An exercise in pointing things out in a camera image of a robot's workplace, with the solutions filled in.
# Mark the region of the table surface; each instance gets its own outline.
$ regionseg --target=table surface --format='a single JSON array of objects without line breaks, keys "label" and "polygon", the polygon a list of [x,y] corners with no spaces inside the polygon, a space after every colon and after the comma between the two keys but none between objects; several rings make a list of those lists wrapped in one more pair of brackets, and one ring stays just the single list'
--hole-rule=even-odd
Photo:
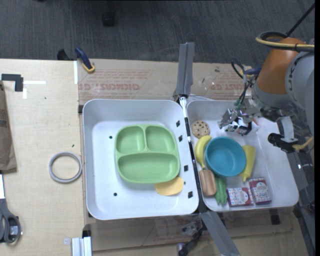
[{"label": "table surface", "polygon": [[[15,92],[13,81],[4,81],[9,122],[17,168],[3,173],[8,208],[20,219],[23,235],[16,244],[0,243],[2,256],[68,256],[72,238],[81,238],[84,228],[83,181],[55,182],[48,164],[53,155],[70,151],[81,156],[78,85],[74,61],[0,59],[1,74],[20,74],[27,84],[26,98]],[[76,174],[77,163],[68,157],[54,162],[63,178]],[[292,230],[237,237],[242,255],[307,255],[298,220],[289,219]],[[202,252],[219,255],[213,241],[202,241]],[[97,251],[93,255],[177,255],[177,245]]]}]

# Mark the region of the blue plate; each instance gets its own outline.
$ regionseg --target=blue plate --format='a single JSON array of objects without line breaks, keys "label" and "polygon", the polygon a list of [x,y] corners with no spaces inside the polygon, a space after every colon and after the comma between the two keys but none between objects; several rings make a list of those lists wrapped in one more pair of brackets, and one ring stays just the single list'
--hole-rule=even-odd
[{"label": "blue plate", "polygon": [[246,167],[246,154],[241,145],[229,137],[216,137],[205,148],[206,166],[220,177],[239,175]]}]

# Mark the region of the green plate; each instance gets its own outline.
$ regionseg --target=green plate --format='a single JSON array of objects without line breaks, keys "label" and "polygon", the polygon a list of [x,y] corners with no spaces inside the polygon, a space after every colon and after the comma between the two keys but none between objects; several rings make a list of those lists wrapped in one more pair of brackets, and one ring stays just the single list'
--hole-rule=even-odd
[{"label": "green plate", "polygon": [[116,134],[114,154],[117,170],[127,182],[168,182],[180,171],[176,139],[161,125],[137,124],[123,127]]}]

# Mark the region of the banana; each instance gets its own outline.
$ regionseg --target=banana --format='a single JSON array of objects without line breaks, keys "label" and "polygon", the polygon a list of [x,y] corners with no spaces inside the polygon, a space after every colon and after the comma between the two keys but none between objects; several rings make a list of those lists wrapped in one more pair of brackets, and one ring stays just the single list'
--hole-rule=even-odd
[{"label": "banana", "polygon": [[201,165],[202,169],[206,168],[204,164],[204,152],[211,138],[212,137],[210,135],[200,137],[194,147],[195,160]]}]

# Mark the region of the yellow cable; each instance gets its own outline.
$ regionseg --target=yellow cable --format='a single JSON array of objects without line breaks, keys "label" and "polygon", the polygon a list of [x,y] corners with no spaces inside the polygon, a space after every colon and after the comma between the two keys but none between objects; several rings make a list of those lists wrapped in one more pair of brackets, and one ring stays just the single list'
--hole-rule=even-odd
[{"label": "yellow cable", "polygon": [[300,150],[304,149],[312,140],[314,139],[313,136],[311,136],[304,144],[299,145],[299,144],[294,144],[292,147],[296,152],[299,152]]},{"label": "yellow cable", "polygon": [[296,48],[296,49],[299,49],[299,48],[314,49],[315,48],[313,44],[291,44],[291,43],[281,43],[281,42],[270,42],[270,41],[262,40],[258,36],[255,38],[255,40],[260,44],[264,44],[267,46],[281,47],[281,48]]}]

